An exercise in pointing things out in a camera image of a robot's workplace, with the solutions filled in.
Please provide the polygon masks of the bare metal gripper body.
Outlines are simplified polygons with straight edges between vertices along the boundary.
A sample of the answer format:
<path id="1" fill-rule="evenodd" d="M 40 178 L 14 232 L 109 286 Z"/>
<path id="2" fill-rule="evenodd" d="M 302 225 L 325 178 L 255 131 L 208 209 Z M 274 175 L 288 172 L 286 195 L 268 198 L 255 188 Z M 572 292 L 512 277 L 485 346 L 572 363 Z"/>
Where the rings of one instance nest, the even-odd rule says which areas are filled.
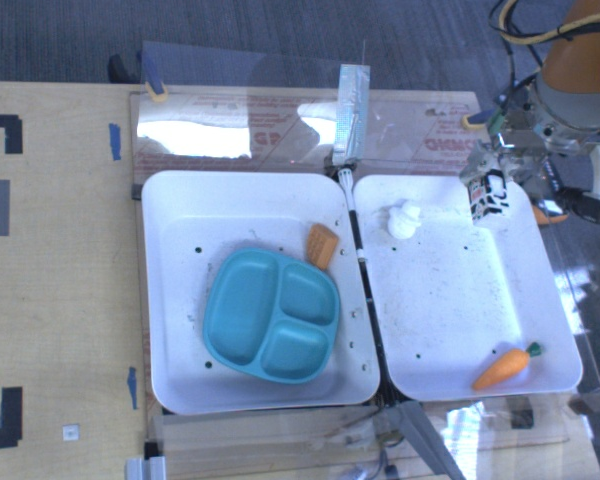
<path id="1" fill-rule="evenodd" d="M 600 127 L 581 128 L 549 114 L 508 111 L 494 120 L 494 145 L 502 155 L 540 160 L 549 154 L 573 156 L 600 136 Z"/>

